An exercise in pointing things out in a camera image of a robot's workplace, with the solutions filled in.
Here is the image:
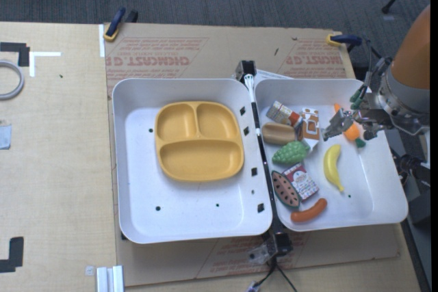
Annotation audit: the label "orange carrot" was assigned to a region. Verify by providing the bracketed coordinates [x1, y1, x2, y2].
[333, 103, 367, 149]

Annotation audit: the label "red and green watermelon slice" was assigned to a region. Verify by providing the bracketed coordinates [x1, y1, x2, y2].
[270, 170, 301, 209]

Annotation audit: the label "orange and white carton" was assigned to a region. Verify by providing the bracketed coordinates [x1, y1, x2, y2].
[300, 107, 322, 142]

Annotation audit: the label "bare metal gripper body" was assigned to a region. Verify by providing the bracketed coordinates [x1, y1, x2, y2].
[352, 91, 429, 141]

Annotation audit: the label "yellow banana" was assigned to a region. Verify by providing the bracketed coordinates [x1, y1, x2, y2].
[322, 144, 346, 193]

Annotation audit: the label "green grapes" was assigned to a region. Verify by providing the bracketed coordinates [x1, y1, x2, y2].
[272, 140, 311, 165]

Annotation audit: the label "orange sausage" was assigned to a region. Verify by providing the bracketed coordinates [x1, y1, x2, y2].
[290, 197, 329, 224]

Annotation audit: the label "yellow divided plate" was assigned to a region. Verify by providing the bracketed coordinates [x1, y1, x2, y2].
[154, 101, 245, 183]

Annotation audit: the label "red and white carton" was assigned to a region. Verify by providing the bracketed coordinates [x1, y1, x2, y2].
[283, 162, 320, 202]

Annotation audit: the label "black cylinder on white bracket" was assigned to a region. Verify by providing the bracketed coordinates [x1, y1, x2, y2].
[396, 133, 431, 185]

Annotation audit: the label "thin black and white rod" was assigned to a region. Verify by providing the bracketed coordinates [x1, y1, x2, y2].
[244, 74, 281, 234]

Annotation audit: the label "white plastic tray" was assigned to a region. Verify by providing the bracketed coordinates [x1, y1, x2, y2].
[112, 77, 274, 245]
[254, 78, 409, 233]

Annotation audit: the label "white paper sheet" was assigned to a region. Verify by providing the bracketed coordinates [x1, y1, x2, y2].
[255, 68, 295, 81]

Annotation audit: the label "brown cardboard board red print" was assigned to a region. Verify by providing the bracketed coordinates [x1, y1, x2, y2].
[103, 22, 401, 287]

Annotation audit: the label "tan hot dog bun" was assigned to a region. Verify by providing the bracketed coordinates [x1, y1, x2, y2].
[261, 122, 296, 146]

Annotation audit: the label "black block with thin wires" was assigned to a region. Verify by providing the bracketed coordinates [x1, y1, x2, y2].
[248, 231, 294, 264]
[234, 59, 257, 81]

